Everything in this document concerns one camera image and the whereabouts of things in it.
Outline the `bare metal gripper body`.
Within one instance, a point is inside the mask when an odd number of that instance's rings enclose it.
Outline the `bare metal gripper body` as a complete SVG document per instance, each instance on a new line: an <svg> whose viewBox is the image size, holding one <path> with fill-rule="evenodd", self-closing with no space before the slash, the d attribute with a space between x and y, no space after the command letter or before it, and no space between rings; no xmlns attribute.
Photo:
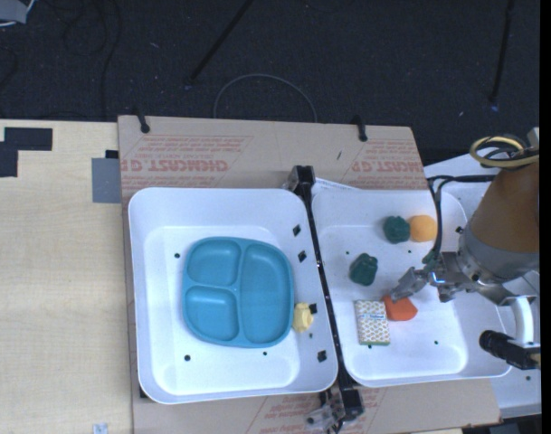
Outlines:
<svg viewBox="0 0 551 434"><path fill-rule="evenodd" d="M436 289L440 285L455 285L459 288L458 293L490 296L491 290L498 288L499 283L493 277L486 277L482 271L474 269L471 264L466 265L464 260L457 252L446 251L426 261L424 270L428 283Z"/></svg>

